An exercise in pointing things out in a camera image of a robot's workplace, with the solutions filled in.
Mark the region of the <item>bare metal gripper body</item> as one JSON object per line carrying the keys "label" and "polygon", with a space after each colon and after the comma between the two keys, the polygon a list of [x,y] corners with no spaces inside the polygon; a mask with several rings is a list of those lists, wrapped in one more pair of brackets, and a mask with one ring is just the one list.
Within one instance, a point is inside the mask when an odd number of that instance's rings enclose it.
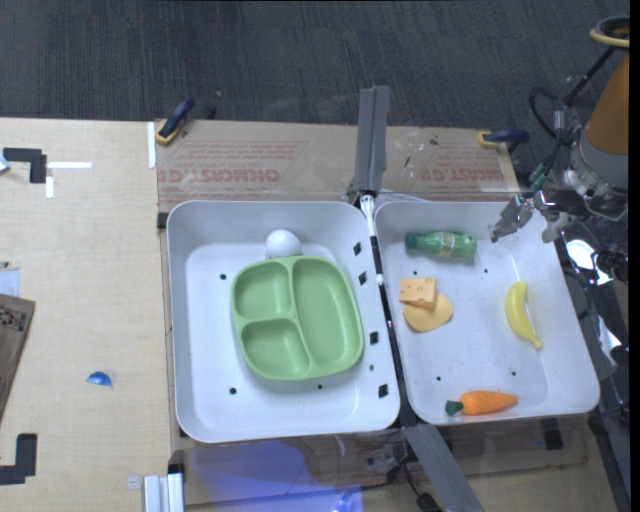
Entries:
{"label": "bare metal gripper body", "polygon": [[586,169],[552,169],[531,183],[533,205],[543,214],[600,216],[620,220],[628,210],[628,196]]}

